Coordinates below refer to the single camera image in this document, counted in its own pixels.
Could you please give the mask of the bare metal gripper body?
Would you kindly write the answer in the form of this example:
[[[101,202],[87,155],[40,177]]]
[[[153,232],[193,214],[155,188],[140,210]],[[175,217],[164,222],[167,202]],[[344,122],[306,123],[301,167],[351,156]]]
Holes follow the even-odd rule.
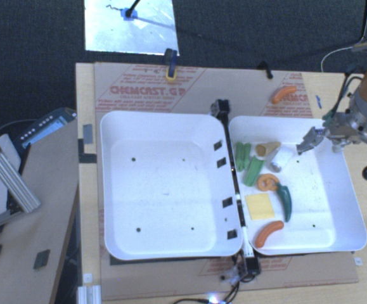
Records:
[[[367,144],[367,118],[360,112],[337,112],[326,127],[332,151],[339,153],[350,144]]]

